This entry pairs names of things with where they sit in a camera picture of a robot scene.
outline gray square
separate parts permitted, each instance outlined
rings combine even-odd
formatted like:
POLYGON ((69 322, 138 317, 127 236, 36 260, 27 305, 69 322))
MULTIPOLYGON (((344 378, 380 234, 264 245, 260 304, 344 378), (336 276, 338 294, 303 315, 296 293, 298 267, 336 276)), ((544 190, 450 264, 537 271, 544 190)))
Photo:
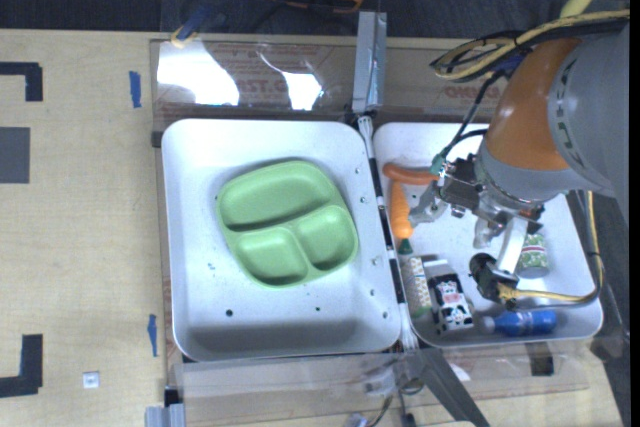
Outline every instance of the gray square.
POLYGON ((31 129, 0 127, 0 183, 29 183, 31 129))

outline beige tabletop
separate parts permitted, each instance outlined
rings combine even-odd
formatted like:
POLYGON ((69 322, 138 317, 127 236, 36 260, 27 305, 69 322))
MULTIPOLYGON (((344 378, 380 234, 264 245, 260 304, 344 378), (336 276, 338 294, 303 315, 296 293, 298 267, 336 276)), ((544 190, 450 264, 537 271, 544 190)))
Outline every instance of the beige tabletop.
MULTIPOLYGON (((44 71, 42 102, 25 102, 24 78, 0 76, 0 127, 29 127, 31 134, 29 183, 0 184, 0 376, 18 375, 23 335, 44 340, 43 386, 37 395, 0 399, 1 426, 142 426, 145 408, 163 401, 167 364, 150 142, 149 43, 158 36, 0 31, 0 61, 37 62, 44 71), (129 72, 141 77, 139 108, 129 72), (159 319, 157 356, 147 332, 150 315, 159 319), (83 386, 87 372, 99 373, 98 387, 83 386)), ((601 363, 588 352, 581 362, 579 389, 478 394, 478 405, 498 426, 621 425, 601 363)), ((414 413, 418 425, 451 425, 437 404, 414 413)), ((260 425, 341 427, 345 418, 260 425)), ((400 426, 397 409, 379 425, 400 426)))

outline green tray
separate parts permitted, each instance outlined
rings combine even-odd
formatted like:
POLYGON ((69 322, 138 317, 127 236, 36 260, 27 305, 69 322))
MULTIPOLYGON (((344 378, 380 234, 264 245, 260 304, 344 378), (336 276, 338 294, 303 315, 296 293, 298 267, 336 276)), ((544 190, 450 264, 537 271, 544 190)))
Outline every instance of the green tray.
POLYGON ((301 160, 272 164, 227 182, 216 212, 225 240, 256 283, 307 283, 351 261, 353 219, 329 177, 301 160))

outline robotic arm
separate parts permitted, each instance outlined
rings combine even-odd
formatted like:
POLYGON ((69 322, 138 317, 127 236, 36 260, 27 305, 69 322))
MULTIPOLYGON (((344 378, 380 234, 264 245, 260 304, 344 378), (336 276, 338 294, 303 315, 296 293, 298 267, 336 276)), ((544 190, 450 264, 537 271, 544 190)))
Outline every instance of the robotic arm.
POLYGON ((409 215, 430 221, 439 202, 478 217, 474 247, 505 233, 497 260, 480 253, 471 272, 498 301, 498 283, 515 288, 527 233, 544 203, 569 190, 617 199, 629 223, 629 23, 605 35, 548 39, 513 73, 475 155, 445 162, 409 215))

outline blue bottle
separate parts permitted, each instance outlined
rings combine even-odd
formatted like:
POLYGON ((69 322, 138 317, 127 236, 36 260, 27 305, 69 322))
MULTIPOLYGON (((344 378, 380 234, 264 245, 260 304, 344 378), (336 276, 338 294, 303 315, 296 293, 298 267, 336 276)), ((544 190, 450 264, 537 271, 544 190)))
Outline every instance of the blue bottle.
POLYGON ((553 310, 505 311, 497 317, 484 317, 482 320, 487 332, 498 332, 507 336, 551 333, 557 323, 556 312, 553 310))

